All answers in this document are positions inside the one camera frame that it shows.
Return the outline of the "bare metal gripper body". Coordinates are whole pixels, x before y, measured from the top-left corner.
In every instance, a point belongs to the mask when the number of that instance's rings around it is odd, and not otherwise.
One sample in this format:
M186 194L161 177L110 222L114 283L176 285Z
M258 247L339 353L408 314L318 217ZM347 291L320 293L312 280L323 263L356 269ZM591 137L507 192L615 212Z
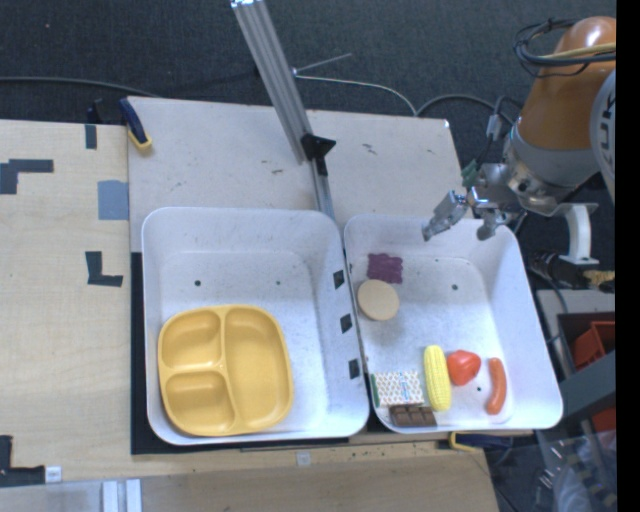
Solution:
M483 164L467 193L467 200L475 209L505 212L524 209L551 214L557 208L554 192L552 185L540 179L524 163L509 160Z

